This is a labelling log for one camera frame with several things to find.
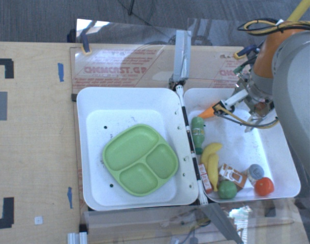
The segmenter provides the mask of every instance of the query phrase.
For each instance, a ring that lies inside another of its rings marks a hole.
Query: yellow pole
[[[287,21],[298,21],[309,7],[310,0],[302,0],[293,13],[288,17]]]

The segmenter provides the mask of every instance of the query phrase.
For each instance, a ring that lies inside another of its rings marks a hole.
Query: banana
[[[207,174],[209,181],[211,182],[213,186],[214,192],[218,191],[217,184],[218,184],[218,161],[219,156],[216,153],[212,153],[208,156],[207,161]]]
[[[209,155],[219,151],[222,148],[222,146],[223,145],[221,143],[216,143],[216,142],[207,145],[201,154],[200,163],[204,164],[205,167],[207,167],[207,161],[208,161]]]

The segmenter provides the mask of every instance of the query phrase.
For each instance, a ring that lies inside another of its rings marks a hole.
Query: wooden table
[[[14,62],[14,78],[5,78],[0,66],[0,92],[7,93],[7,120],[0,120],[0,222],[6,221],[0,243],[67,243],[68,233],[79,232],[72,47],[79,45],[0,42],[0,58]],[[10,205],[3,207],[4,200]],[[12,200],[13,221],[8,217]],[[296,224],[256,230],[252,236],[264,236],[265,243],[286,232],[282,242],[294,235],[307,243],[297,208],[292,209]]]

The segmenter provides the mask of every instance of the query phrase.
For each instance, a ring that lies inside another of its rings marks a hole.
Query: orange carrot
[[[212,104],[209,108],[204,110],[202,113],[200,113],[198,116],[202,118],[209,118],[214,116],[214,109],[212,108],[216,104]]]

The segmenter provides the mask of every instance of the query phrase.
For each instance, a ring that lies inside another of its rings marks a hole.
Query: divided green plate
[[[103,149],[103,161],[117,182],[135,196],[157,190],[178,168],[171,146],[154,128],[144,124],[112,138]]]

